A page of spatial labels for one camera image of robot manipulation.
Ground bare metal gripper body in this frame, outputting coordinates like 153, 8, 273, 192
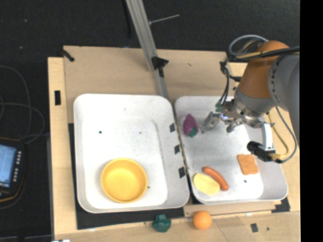
219, 101, 266, 129

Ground purple grapes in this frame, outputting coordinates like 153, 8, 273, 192
182, 113, 199, 138

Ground white plastic tray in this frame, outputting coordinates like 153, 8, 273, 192
73, 93, 190, 214
174, 95, 289, 206

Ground orange toast slice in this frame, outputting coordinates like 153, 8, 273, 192
237, 154, 259, 176

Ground orange sausage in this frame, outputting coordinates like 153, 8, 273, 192
202, 166, 230, 192

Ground yellow oval slice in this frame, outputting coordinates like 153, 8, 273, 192
193, 172, 221, 196

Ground orange ball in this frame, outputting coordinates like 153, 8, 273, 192
193, 210, 212, 230

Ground yellow bowl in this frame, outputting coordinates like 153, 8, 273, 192
100, 157, 149, 204

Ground brown cardboard board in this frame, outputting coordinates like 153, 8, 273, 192
63, 45, 301, 218

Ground green broccoli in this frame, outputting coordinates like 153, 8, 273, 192
151, 214, 172, 233

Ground black cylinder on white bracket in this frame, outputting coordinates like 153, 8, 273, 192
246, 123, 277, 162

